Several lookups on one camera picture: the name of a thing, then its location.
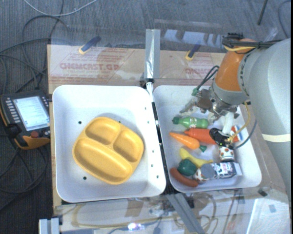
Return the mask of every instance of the blue clip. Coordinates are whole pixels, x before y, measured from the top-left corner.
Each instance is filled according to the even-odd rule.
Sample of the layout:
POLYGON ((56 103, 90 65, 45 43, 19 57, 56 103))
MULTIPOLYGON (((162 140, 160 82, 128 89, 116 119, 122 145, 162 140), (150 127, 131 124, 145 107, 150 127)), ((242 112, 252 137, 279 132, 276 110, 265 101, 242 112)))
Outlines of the blue clip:
POLYGON ((198 51, 198 49, 201 47, 200 44, 196 44, 191 50, 189 50, 185 56, 185 58, 189 61, 193 60, 194 53, 198 51))
POLYGON ((99 36, 92 38, 89 42, 87 42, 85 45, 81 46, 78 49, 79 53, 84 55, 85 53, 87 53, 90 50, 90 48, 92 46, 95 46, 97 44, 97 42, 99 42, 100 40, 101 40, 101 37, 99 37, 99 36))

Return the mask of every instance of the table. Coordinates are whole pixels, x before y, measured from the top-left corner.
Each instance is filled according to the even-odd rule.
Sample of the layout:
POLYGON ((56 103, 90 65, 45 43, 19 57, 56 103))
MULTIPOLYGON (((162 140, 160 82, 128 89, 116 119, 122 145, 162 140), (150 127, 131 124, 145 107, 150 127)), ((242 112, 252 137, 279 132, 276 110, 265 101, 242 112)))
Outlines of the table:
MULTIPOLYGON (((141 78, 145 76, 145 49, 93 47, 88 56, 82 56, 76 55, 79 47, 58 44, 48 46, 50 94, 62 84, 142 85, 141 78), (95 59, 96 65, 90 66, 88 58, 95 59)), ((160 73, 154 86, 197 85, 212 66, 220 64, 224 56, 224 53, 197 52, 190 62, 185 61, 186 53, 160 50, 160 73)), ((188 232, 183 218, 165 195, 76 204, 63 202, 56 191, 52 103, 50 116, 54 214, 61 217, 62 233, 85 229, 95 233, 123 233, 130 228, 149 233, 150 229, 159 231, 159 227, 162 231, 165 230, 164 233, 188 232)), ((285 187, 258 128, 251 141, 257 150, 256 156, 262 171, 262 182, 258 187, 182 194, 205 232, 290 232, 285 187), (265 219, 275 220, 274 225, 268 225, 265 219)))

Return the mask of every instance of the tape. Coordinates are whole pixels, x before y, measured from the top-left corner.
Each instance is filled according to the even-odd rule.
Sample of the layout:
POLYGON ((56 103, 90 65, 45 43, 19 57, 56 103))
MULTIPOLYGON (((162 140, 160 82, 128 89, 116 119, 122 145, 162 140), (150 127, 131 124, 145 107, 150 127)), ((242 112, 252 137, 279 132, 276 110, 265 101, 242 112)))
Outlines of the tape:
POLYGON ((281 143, 281 142, 291 141, 291 134, 285 134, 285 135, 265 135, 265 134, 263 134, 263 138, 266 141, 281 143))

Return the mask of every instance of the toy sausage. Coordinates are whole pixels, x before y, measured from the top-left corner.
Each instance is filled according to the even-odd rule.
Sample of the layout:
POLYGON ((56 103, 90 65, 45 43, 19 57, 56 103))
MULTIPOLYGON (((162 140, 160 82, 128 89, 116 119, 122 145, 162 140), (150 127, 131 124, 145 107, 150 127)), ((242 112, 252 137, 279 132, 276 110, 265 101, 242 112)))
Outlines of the toy sausage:
POLYGON ((196 180, 183 176, 180 172, 178 172, 177 168, 175 168, 175 167, 170 169, 170 174, 176 180, 178 180, 180 183, 182 183, 186 186, 197 187, 199 185, 199 183, 196 180))

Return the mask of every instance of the green toy bottle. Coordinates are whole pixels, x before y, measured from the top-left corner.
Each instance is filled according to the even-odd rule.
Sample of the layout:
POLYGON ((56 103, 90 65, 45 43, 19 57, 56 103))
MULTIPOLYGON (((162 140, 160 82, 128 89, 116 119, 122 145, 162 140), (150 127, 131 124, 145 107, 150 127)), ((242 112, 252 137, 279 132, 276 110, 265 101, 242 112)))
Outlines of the green toy bottle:
POLYGON ((179 118, 174 117, 172 119, 172 123, 175 125, 181 124, 187 128, 207 128, 209 126, 209 121, 207 119, 200 119, 195 117, 185 117, 185 118, 179 118))

